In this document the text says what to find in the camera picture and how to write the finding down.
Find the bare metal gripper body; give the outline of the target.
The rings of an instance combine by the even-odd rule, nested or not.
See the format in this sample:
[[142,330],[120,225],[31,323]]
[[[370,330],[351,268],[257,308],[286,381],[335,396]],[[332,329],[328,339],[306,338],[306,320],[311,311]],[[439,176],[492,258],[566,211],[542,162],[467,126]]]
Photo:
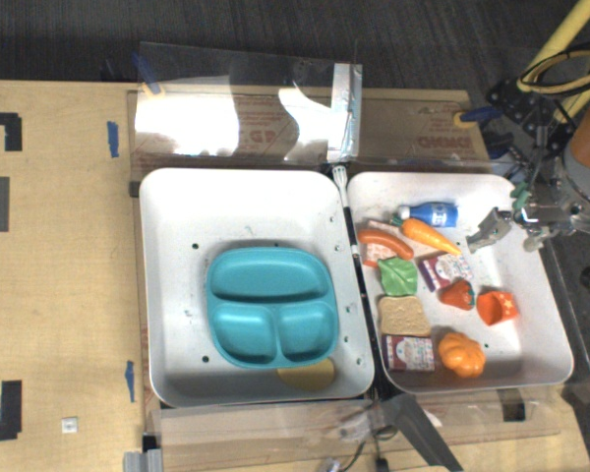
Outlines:
[[530,198],[513,218],[527,230],[563,234],[578,231],[590,235],[590,202],[580,199],[540,202]]

